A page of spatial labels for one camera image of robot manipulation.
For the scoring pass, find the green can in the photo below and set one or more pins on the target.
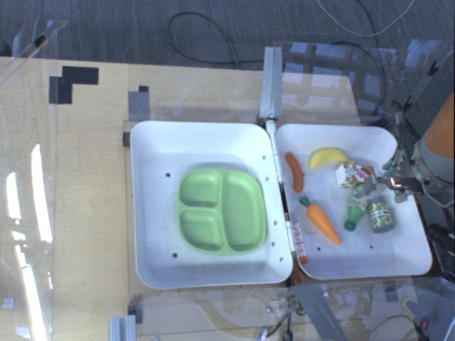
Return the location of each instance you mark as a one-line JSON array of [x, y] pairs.
[[381, 218]]

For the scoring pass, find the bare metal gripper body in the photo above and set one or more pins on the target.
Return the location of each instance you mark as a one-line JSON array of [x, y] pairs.
[[405, 185]]

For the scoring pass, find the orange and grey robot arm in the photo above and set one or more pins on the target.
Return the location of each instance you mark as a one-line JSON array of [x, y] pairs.
[[442, 130]]

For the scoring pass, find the white plastic tray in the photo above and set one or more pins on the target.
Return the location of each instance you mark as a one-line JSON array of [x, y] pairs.
[[156, 226], [355, 258]]

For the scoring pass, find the orange carrot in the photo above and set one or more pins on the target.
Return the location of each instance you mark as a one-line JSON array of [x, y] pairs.
[[321, 220]]

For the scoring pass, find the green divided plate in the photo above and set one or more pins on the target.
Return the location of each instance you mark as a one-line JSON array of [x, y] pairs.
[[241, 208]]

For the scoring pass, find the white and brown carton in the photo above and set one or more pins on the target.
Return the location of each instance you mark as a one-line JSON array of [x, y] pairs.
[[350, 176]]

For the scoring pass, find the red sausage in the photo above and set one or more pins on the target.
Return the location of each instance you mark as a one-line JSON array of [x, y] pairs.
[[295, 172]]

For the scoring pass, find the yellow banana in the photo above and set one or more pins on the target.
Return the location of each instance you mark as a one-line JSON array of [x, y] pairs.
[[325, 155]]

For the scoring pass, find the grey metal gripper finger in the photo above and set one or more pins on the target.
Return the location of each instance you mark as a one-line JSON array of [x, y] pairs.
[[363, 190], [379, 184]]

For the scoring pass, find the green bottle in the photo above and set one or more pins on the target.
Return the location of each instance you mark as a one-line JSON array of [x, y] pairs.
[[355, 213]]

